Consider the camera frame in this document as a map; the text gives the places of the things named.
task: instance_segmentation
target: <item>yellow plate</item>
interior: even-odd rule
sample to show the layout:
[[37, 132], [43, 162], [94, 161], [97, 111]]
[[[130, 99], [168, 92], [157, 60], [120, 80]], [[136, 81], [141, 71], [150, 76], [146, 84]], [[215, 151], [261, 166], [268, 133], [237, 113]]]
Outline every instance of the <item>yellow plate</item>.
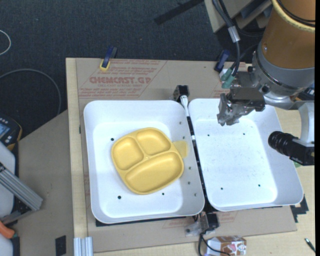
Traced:
[[139, 129], [121, 137], [113, 144], [111, 157], [126, 186], [141, 195], [161, 190], [184, 171], [176, 146], [156, 128]]

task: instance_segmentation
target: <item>black strip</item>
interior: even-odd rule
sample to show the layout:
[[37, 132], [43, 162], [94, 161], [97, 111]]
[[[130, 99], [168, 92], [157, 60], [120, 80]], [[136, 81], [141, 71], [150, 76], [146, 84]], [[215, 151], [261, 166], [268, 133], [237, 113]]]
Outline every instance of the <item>black strip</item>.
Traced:
[[166, 12], [165, 14], [160, 15], [159, 17], [155, 18], [154, 21], [157, 25], [161, 25], [174, 17], [184, 13], [185, 11], [195, 7], [198, 4], [201, 4], [204, 0], [190, 0], [186, 3], [181, 4], [180, 6]]
[[[187, 122], [188, 122], [190, 135], [194, 136], [195, 135], [195, 131], [194, 131], [194, 127], [193, 127], [193, 124], [192, 124], [191, 117], [187, 116], [186, 119], [187, 119]], [[199, 157], [199, 153], [198, 153], [197, 142], [196, 142], [195, 139], [192, 140], [192, 145], [193, 145], [194, 155], [195, 155], [195, 159], [196, 159], [196, 163], [197, 163], [197, 167], [198, 167], [198, 172], [199, 172], [199, 176], [200, 176], [200, 180], [201, 180], [202, 191], [203, 191], [203, 195], [204, 195], [204, 208], [203, 208], [203, 210], [205, 211], [206, 214], [212, 214], [213, 212], [217, 212], [218, 210], [215, 209], [209, 203], [209, 200], [208, 200], [208, 195], [207, 195], [207, 190], [206, 190], [206, 185], [205, 185], [205, 179], [204, 179], [204, 176], [202, 174], [202, 168], [201, 168], [201, 164], [200, 164], [200, 157]]]
[[290, 205], [290, 207], [295, 223], [298, 223], [298, 215], [307, 214], [309, 211], [307, 200], [304, 195], [302, 201], [300, 202], [300, 207], [296, 207], [295, 205]]
[[13, 256], [20, 256], [20, 238], [15, 236], [10, 239], [13, 246]]
[[166, 220], [174, 220], [174, 219], [185, 219], [185, 216], [182, 217], [168, 217], [168, 218], [151, 218], [151, 219], [142, 219], [142, 220], [133, 220], [127, 222], [119, 222], [113, 224], [106, 224], [97, 219], [95, 219], [96, 227], [105, 227], [105, 226], [114, 226], [114, 225], [124, 225], [124, 224], [133, 224], [133, 223], [143, 223], [143, 222], [157, 222], [157, 221], [166, 221]]
[[62, 256], [67, 253], [67, 237], [65, 235], [55, 239], [55, 256]]

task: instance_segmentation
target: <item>cable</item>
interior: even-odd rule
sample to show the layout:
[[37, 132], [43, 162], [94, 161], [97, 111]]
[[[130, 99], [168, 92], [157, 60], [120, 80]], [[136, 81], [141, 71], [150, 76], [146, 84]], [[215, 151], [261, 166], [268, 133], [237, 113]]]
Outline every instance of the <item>cable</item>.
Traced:
[[0, 29], [0, 33], [4, 34], [9, 40], [9, 46], [3, 52], [0, 52], [0, 56], [1, 56], [1, 55], [4, 55], [7, 51], [9, 51], [9, 49], [11, 48], [11, 39], [10, 39], [10, 36], [6, 32], [4, 32], [3, 30], [1, 30], [1, 29]]
[[61, 98], [61, 93], [60, 93], [59, 87], [56, 84], [56, 82], [50, 76], [48, 76], [46, 73], [43, 73], [43, 72], [41, 72], [39, 70], [36, 70], [36, 69], [31, 69], [31, 68], [22, 68], [22, 69], [16, 69], [16, 70], [10, 71], [8, 73], [0, 75], [0, 79], [4, 78], [6, 76], [9, 76], [11, 74], [14, 74], [14, 73], [18, 73], [18, 72], [35, 72], [35, 73], [38, 73], [38, 74], [41, 74], [41, 75], [45, 76], [46, 78], [48, 78], [53, 83], [53, 85], [55, 86], [55, 88], [56, 88], [56, 90], [58, 92], [58, 97], [59, 97], [59, 106], [58, 106], [58, 112], [57, 112], [57, 115], [59, 115], [60, 111], [61, 111], [62, 98]]
[[294, 19], [297, 22], [300, 22], [304, 25], [310, 26], [310, 27], [316, 27], [315, 23], [316, 20], [315, 19], [305, 19], [305, 18], [301, 18], [299, 16], [294, 15], [291, 11], [289, 11], [284, 4], [281, 2], [281, 0], [277, 0], [278, 4], [281, 6], [282, 10], [288, 15], [290, 16], [292, 19]]
[[199, 214], [198, 214], [198, 215], [196, 215], [196, 216], [192, 216], [192, 218], [193, 218], [194, 222], [196, 222], [196, 221], [198, 220], [198, 217], [199, 217]]
[[[258, 46], [258, 44], [254, 44], [254, 45], [251, 45], [250, 47], [248, 47], [247, 49], [245, 49], [245, 50], [241, 53], [241, 55], [240, 55], [240, 61], [241, 61], [251, 50], [256, 49], [257, 46]], [[236, 62], [234, 62], [230, 68], [233, 70], [233, 69], [235, 68], [235, 66], [236, 66]]]
[[212, 0], [212, 3], [213, 3], [213, 6], [215, 7], [215, 9], [217, 10], [217, 12], [220, 14], [221, 18], [224, 20], [226, 26], [228, 28], [234, 26], [234, 23], [232, 22], [230, 17], [221, 9], [217, 0]]
[[235, 77], [238, 72], [239, 65], [240, 65], [240, 45], [239, 45], [240, 38], [237, 33], [237, 30], [234, 29], [235, 25], [234, 25], [233, 21], [231, 20], [223, 1], [219, 0], [219, 3], [218, 3], [217, 0], [212, 0], [212, 4], [214, 5], [217, 12], [220, 14], [222, 19], [224, 20], [224, 22], [229, 30], [231, 39], [236, 47], [236, 60], [235, 60], [234, 70], [232, 72], [232, 76]]
[[281, 18], [283, 18], [287, 23], [289, 23], [290, 25], [292, 25], [293, 27], [299, 29], [299, 30], [303, 30], [303, 31], [307, 31], [307, 32], [311, 32], [311, 33], [315, 33], [316, 32], [316, 27], [315, 26], [310, 26], [309, 24], [303, 24], [300, 21], [294, 20], [290, 15], [288, 15], [283, 8], [280, 6], [279, 4], [279, 0], [271, 0], [274, 9], [276, 10], [276, 12], [279, 14], [279, 16]]
[[[225, 6], [225, 3], [223, 0], [219, 0], [219, 3], [221, 5], [221, 8], [223, 10], [223, 12], [225, 13], [225, 15], [227, 16], [227, 18], [232, 22], [232, 19], [228, 13], [228, 10]], [[236, 26], [236, 29], [239, 31], [239, 33], [243, 34], [244, 36], [247, 37], [260, 37], [263, 36], [265, 29], [259, 29], [257, 32], [249, 32], [249, 31], [245, 31], [243, 29], [241, 29], [237, 23], [234, 24]]]

